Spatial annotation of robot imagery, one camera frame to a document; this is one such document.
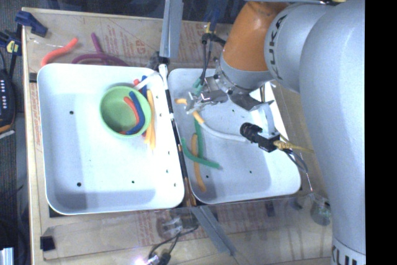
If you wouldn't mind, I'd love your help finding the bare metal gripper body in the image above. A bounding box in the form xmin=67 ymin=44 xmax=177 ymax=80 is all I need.
xmin=197 ymin=75 xmax=275 ymax=112

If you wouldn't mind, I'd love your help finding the yellow foam tube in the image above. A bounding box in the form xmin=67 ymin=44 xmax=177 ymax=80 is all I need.
xmin=174 ymin=97 xmax=206 ymax=126

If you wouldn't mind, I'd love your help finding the green foam tube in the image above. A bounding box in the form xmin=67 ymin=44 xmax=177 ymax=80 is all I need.
xmin=181 ymin=137 xmax=222 ymax=170
xmin=194 ymin=119 xmax=206 ymax=163

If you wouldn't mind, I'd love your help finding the orange foam tube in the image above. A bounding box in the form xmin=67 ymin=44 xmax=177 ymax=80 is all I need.
xmin=143 ymin=120 xmax=153 ymax=144
xmin=190 ymin=133 xmax=207 ymax=193
xmin=145 ymin=89 xmax=156 ymax=146

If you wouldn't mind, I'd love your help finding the white foam tube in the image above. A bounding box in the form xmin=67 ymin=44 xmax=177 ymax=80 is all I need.
xmin=135 ymin=72 xmax=161 ymax=91

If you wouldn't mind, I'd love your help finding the blue foam tube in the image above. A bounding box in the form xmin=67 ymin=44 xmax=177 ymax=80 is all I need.
xmin=125 ymin=90 xmax=151 ymax=136

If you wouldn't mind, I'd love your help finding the red foam tube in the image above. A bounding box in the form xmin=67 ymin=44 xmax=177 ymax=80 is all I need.
xmin=123 ymin=96 xmax=141 ymax=135

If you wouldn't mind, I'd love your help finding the white plastic tray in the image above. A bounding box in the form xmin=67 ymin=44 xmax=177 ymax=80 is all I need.
xmin=36 ymin=63 xmax=185 ymax=216
xmin=167 ymin=68 xmax=302 ymax=205

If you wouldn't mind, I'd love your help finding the green bowl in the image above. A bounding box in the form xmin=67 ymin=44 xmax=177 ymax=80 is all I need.
xmin=99 ymin=86 xmax=153 ymax=138

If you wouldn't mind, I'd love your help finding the brown cardboard board red print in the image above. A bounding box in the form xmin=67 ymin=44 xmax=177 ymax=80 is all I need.
xmin=23 ymin=7 xmax=333 ymax=261

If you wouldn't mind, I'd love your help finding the purple foam tube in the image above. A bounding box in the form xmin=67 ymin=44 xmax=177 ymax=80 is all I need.
xmin=71 ymin=32 xmax=130 ymax=68

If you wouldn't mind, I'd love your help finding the orange-red foam tube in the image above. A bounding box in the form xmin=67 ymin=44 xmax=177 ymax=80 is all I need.
xmin=40 ymin=37 xmax=79 ymax=68

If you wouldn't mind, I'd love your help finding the black cylinder on white bracket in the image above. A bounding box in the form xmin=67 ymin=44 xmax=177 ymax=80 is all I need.
xmin=239 ymin=101 xmax=282 ymax=153

